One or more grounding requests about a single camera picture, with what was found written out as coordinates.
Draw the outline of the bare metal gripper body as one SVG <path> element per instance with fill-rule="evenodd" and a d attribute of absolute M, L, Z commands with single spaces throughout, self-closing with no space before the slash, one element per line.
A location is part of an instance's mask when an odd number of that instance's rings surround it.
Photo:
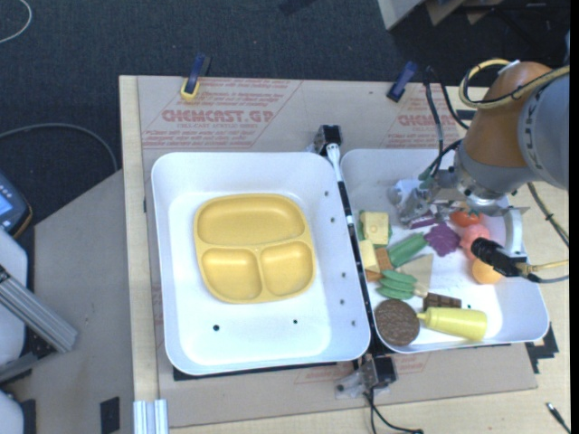
<path fill-rule="evenodd" d="M 460 173 L 438 173 L 427 182 L 430 202 L 463 202 L 472 210 L 483 213 L 501 213 L 503 195 L 487 190 Z"/>

